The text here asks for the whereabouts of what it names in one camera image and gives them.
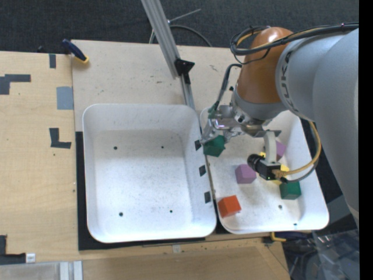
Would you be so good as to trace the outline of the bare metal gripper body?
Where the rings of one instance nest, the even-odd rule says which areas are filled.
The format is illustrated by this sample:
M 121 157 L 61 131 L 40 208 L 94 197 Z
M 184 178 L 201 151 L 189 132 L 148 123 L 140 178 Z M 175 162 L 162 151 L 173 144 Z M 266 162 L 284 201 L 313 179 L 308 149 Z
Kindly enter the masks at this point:
M 263 138 L 268 132 L 273 132 L 275 137 L 281 134 L 280 130 L 265 129 L 267 121 L 256 120 L 245 115 L 239 107 L 231 105 L 212 105 L 207 108 L 207 119 L 211 119 L 216 129 L 216 137 L 223 136 L 223 132 L 232 132 L 233 137 L 249 135 L 253 138 Z

